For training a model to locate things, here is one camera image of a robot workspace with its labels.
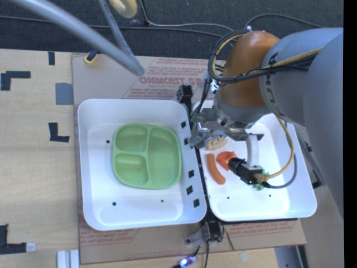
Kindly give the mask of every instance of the wooden table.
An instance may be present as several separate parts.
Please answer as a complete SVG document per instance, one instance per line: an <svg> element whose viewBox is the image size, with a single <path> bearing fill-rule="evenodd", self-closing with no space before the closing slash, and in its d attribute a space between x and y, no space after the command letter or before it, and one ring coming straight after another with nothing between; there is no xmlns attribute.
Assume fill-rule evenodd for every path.
<svg viewBox="0 0 357 268"><path fill-rule="evenodd" d="M0 255L0 267L56 267L56 253L79 248L73 105L56 105L55 84L72 83L72 53L57 52L55 65L42 51L0 50L0 73L30 71L0 91L0 225L7 242L34 242L35 252ZM49 123L69 142L50 141ZM273 248L210 253L208 267L277 268ZM182 257L132 260L81 267L172 267ZM205 255L192 265L203 267Z"/></svg>

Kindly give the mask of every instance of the orange sausage toy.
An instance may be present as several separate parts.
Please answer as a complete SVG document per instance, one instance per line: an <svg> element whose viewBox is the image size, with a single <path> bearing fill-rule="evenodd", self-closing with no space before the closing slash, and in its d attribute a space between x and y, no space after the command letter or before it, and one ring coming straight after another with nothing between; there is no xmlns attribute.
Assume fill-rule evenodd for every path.
<svg viewBox="0 0 357 268"><path fill-rule="evenodd" d="M210 174L214 178L214 180L218 184L223 185L225 183L225 177L223 177L222 174L217 169L214 154L209 153L207 155L207 164L208 164L208 170L210 171Z"/></svg>

